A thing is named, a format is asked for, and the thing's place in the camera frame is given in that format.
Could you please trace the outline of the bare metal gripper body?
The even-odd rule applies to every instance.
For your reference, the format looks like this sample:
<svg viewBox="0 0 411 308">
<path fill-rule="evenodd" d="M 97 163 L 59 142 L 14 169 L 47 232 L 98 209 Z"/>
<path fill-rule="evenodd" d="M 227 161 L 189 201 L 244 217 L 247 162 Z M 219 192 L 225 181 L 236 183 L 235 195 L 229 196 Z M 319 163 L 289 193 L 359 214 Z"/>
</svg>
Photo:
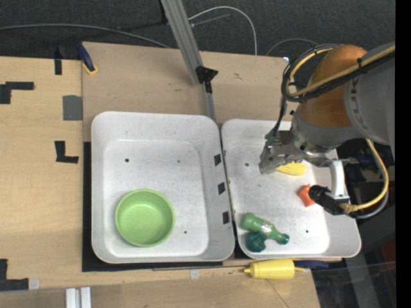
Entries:
<svg viewBox="0 0 411 308">
<path fill-rule="evenodd" d="M 330 161 L 326 154 L 336 148 L 336 137 L 315 132 L 309 138 L 300 130 L 272 130 L 265 135 L 265 146 L 270 148 L 272 158 L 284 156 L 286 164 L 304 160 L 324 167 Z"/>
</svg>

